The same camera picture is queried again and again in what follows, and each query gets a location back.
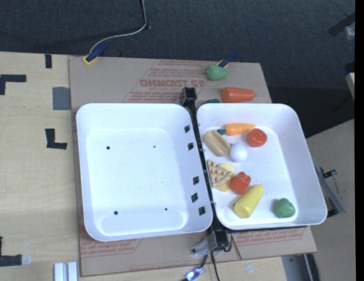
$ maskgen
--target toy pizza slice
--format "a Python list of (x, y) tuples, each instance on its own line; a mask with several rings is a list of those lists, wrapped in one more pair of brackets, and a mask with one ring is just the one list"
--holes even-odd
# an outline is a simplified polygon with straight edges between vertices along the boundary
[(229, 170), (220, 167), (212, 160), (208, 159), (206, 163), (209, 171), (210, 182), (213, 187), (221, 186), (233, 176), (233, 172), (230, 172)]

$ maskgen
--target red tomato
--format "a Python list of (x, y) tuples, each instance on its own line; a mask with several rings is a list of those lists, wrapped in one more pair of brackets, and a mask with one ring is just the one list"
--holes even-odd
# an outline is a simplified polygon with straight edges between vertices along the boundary
[(253, 129), (249, 130), (248, 135), (247, 135), (248, 143), (252, 147), (262, 146), (263, 144), (266, 143), (267, 139), (268, 139), (268, 137), (267, 137), (266, 133), (258, 128), (253, 128)]

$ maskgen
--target wooden table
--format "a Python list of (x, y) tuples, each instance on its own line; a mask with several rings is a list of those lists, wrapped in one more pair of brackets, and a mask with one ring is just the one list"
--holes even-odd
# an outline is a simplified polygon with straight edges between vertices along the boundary
[[(0, 268), (0, 280), (52, 280), (53, 264), (79, 263), (70, 110), (53, 110), (52, 88), (69, 87), (68, 56), (0, 52), (1, 74), (26, 74), (0, 95), (0, 236), (3, 255), (30, 255), (30, 265)], [(47, 149), (45, 129), (67, 149)], [(254, 270), (246, 265), (252, 264)], [(198, 280), (215, 280), (212, 265)], [(80, 280), (182, 280), (193, 267)], [(217, 264), (220, 280), (286, 280), (280, 257)]]

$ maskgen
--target cardboard sheet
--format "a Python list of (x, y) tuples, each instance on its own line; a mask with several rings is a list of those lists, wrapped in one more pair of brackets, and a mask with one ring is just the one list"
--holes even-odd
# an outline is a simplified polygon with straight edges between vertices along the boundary
[[(205, 69), (211, 62), (187, 60), (125, 59), (101, 57), (92, 66), (82, 57), (69, 57), (74, 162), (79, 215), (81, 275), (101, 275), (175, 266), (198, 265), (201, 258), (189, 249), (205, 232), (115, 242), (98, 242), (84, 229), (77, 147), (76, 112), (88, 103), (173, 103), (183, 87), (195, 87), (196, 107), (217, 98), (224, 87), (248, 88), (256, 98), (250, 103), (271, 103), (266, 81), (258, 63), (230, 63), (222, 81), (209, 81)], [(250, 231), (233, 235), (235, 245), (220, 253), (217, 262), (263, 258), (315, 251), (309, 227)]]

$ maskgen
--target white egg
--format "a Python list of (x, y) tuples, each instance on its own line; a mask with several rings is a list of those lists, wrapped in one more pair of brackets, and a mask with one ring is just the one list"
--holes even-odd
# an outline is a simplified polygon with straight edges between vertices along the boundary
[(241, 143), (235, 143), (231, 146), (230, 157), (234, 162), (242, 162), (248, 156), (248, 151)]

